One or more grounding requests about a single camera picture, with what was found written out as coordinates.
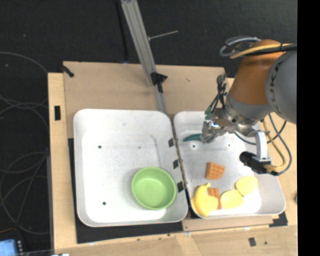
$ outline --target black cable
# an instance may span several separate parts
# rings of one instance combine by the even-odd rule
[[[14,99],[5,98],[0,94],[0,100],[3,100],[5,103],[7,103],[10,106],[21,104],[22,106],[17,106],[17,109],[25,110],[25,109],[33,109],[33,108],[37,108],[37,107],[42,107],[42,108],[48,109],[48,107],[46,105],[44,105],[44,103],[48,100],[47,98],[41,103],[19,102]]]
[[[280,129],[280,131],[279,131],[279,134],[281,134],[282,131],[285,129],[286,124],[287,124],[287,121],[284,121],[284,122],[283,122],[283,125],[282,125],[282,127],[281,127],[281,129]],[[251,142],[251,141],[248,141],[248,140],[244,139],[244,138],[241,137],[236,131],[234,132],[234,134],[235,134],[235,136],[237,136],[240,140],[242,140],[242,141],[245,142],[245,143],[248,143],[248,144],[250,144],[250,145],[257,145],[257,143],[255,143],[255,142]],[[279,135],[276,134],[276,135],[272,138],[272,140],[275,140],[275,139],[278,138],[278,137],[279,137]]]
[[[30,230],[26,229],[25,227],[23,227],[22,225],[20,225],[20,224],[19,224],[19,220],[20,220],[21,213],[22,213],[22,211],[23,211],[23,209],[24,209],[25,202],[26,202],[27,196],[28,196],[28,194],[29,194],[29,191],[30,191],[30,189],[31,189],[31,186],[32,186],[32,184],[33,184],[33,182],[34,182],[34,180],[35,180],[35,178],[36,178],[36,176],[37,176],[37,174],[38,174],[38,171],[40,170],[41,166],[45,163],[48,155],[49,155],[49,154],[46,154],[46,155],[41,159],[41,162],[40,162],[40,164],[37,166],[37,168],[36,168],[33,176],[30,177],[30,178],[27,178],[27,179],[24,179],[24,180],[23,180],[23,181],[27,181],[27,180],[31,179],[31,181],[30,181],[30,183],[29,183],[29,185],[28,185],[28,188],[27,188],[27,190],[26,190],[26,193],[25,193],[25,196],[24,196],[24,199],[23,199],[23,203],[22,203],[22,206],[21,206],[21,208],[20,208],[20,211],[19,211],[17,220],[15,220],[15,219],[12,217],[12,215],[10,214],[10,212],[9,212],[9,210],[8,210],[6,204],[5,204],[5,199],[4,199],[4,197],[3,197],[2,190],[1,190],[1,188],[2,188],[2,186],[3,186],[4,178],[5,178],[5,176],[6,176],[6,173],[3,174],[2,178],[1,178],[1,181],[0,181],[0,202],[1,202],[1,205],[2,205],[2,207],[3,207],[3,209],[4,209],[5,213],[6,213],[6,215],[7,215],[7,216],[11,219],[11,221],[15,224],[16,228],[19,228],[19,229],[21,229],[21,230],[23,230],[23,231],[25,231],[25,232],[27,232],[27,233],[33,234],[33,235],[47,235],[47,234],[49,234],[50,232],[49,232],[49,231],[46,231],[46,232],[30,231]]]
[[[218,98],[218,95],[216,95],[216,96],[214,97],[213,101],[212,101],[211,104],[209,105],[210,109],[212,109],[212,106],[213,106],[214,103],[216,102],[217,98]]]
[[[48,177],[47,176],[44,176],[44,175],[37,175],[35,178],[42,178],[42,179],[47,179]],[[28,180],[31,180],[32,177],[28,177],[28,178],[25,178],[21,181],[19,181],[17,184],[15,184],[7,193],[6,195],[3,197],[3,201],[6,201],[6,199],[11,195],[11,193],[17,188],[19,187],[21,184],[25,183],[26,181]]]
[[[33,156],[33,155],[43,155],[43,154],[47,154],[48,152],[32,152],[32,153],[28,153],[28,154],[25,154],[23,156],[20,156],[19,158],[17,158],[16,160],[14,160],[10,166],[7,168],[7,169],[2,169],[0,168],[0,172],[1,173],[5,173],[5,174],[22,174],[22,173],[26,173],[30,170],[32,170],[33,168],[35,168],[36,166],[38,166],[38,164],[42,161],[42,160],[39,160],[35,165],[31,166],[31,167],[28,167],[26,169],[23,169],[23,170],[15,170],[15,171],[8,171],[12,166],[14,166],[17,162],[19,162],[20,160],[24,159],[24,158],[27,158],[29,156]]]
[[[121,17],[120,2],[118,0],[114,0],[113,3],[115,5],[116,15],[117,15],[119,27],[120,27],[120,34],[121,34],[122,45],[124,50],[124,62],[127,63],[129,62],[129,50],[128,50],[128,45],[126,41],[126,34],[124,31],[124,24],[122,22],[122,17]]]
[[[26,105],[26,103],[18,103],[18,104],[16,104],[16,105],[8,106],[8,107],[5,108],[4,110],[0,111],[0,115],[2,115],[4,112],[6,112],[6,111],[8,111],[8,110],[14,109],[14,108],[19,107],[19,106],[25,106],[25,105]],[[42,116],[38,111],[36,111],[36,110],[33,109],[33,108],[28,108],[28,110],[31,110],[31,111],[33,111],[35,114],[37,114],[37,115],[40,117],[40,119],[42,120],[42,122],[44,123],[46,130],[49,131],[49,126],[48,126],[46,120],[43,118],[43,116]]]
[[[14,53],[14,52],[9,52],[9,51],[0,51],[0,55],[8,55],[8,56],[15,56],[15,57],[18,57],[18,58],[22,58],[24,60],[27,60],[27,61],[30,61],[34,64],[36,64],[39,68],[41,68],[45,74],[46,74],[46,78],[48,79],[48,70],[43,66],[41,65],[38,61],[30,58],[30,57],[27,57],[27,56],[24,56],[22,54],[18,54],[18,53]],[[43,101],[41,101],[41,105],[44,104],[46,101],[48,100],[48,98],[45,98]]]
[[[217,95],[215,96],[215,98],[213,99],[212,103],[210,104],[210,107],[212,107],[212,105],[214,104],[212,110],[211,110],[211,113],[213,113],[216,108],[217,108],[217,105],[219,103],[219,100],[222,104],[222,108],[225,108],[224,106],[224,99],[221,99],[221,97],[223,98],[224,97],[224,93],[226,91],[226,88],[227,88],[227,84],[224,83],[223,85],[221,85],[219,82],[217,84],[217,90],[218,90],[218,93]]]

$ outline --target white tray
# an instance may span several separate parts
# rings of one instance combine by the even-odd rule
[[[184,190],[166,209],[140,206],[134,174],[160,167],[183,181],[170,119],[159,111],[83,109],[76,113],[74,160],[77,213],[91,227],[179,222],[188,213]]]
[[[220,195],[235,189],[235,183],[244,176],[256,176],[258,189],[244,197],[244,203],[234,209],[212,211],[203,219],[216,219],[240,216],[277,215],[284,211],[285,197],[278,178],[270,174],[256,174],[239,160],[243,151],[256,153],[256,146],[243,142],[234,134],[217,137],[212,143],[201,141],[183,141],[189,135],[202,132],[205,114],[203,111],[184,111],[174,117],[174,129],[182,160],[189,198],[195,196],[198,186],[210,183],[219,188]],[[214,162],[225,166],[222,178],[206,179],[207,163]]]

